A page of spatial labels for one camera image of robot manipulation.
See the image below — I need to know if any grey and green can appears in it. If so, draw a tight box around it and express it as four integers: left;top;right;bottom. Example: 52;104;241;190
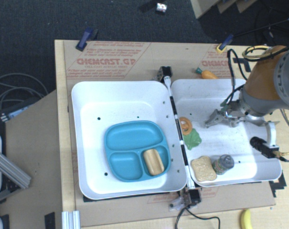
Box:
212;154;235;176

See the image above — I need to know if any white plastic tray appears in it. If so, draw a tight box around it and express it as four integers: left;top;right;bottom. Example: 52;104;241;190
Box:
71;80;189;200
170;78;283;188

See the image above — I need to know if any brown cardboard board red print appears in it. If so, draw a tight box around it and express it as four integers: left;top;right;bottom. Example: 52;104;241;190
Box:
63;41;277;228

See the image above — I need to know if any black cylinder on white bracket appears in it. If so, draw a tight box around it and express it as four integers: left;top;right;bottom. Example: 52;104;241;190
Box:
249;121;281;159

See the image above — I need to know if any yellow banana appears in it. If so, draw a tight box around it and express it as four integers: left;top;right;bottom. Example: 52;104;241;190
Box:
240;208;254;229

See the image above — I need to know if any beige biscuit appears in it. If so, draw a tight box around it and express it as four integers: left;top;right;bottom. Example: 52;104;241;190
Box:
190;155;218;183

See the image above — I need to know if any green lettuce leaf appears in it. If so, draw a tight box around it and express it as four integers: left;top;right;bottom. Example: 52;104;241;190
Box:
183;128;203;151

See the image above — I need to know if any tan bread roll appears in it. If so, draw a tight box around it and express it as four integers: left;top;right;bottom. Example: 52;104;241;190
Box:
142;148;165;177

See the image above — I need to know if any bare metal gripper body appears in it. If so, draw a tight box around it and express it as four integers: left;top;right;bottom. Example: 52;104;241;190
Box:
222;100;267;128

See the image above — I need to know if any orange carrot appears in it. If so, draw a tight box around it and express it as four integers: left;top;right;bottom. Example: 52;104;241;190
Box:
195;67;219;80

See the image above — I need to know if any thin black and white rod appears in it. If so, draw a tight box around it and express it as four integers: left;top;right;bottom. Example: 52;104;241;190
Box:
163;76;195;188

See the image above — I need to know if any orange doughnut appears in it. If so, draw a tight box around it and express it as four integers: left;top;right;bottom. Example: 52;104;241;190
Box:
178;116;194;136

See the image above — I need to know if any blue divided plate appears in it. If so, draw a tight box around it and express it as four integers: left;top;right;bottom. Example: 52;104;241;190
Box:
104;120;171;183

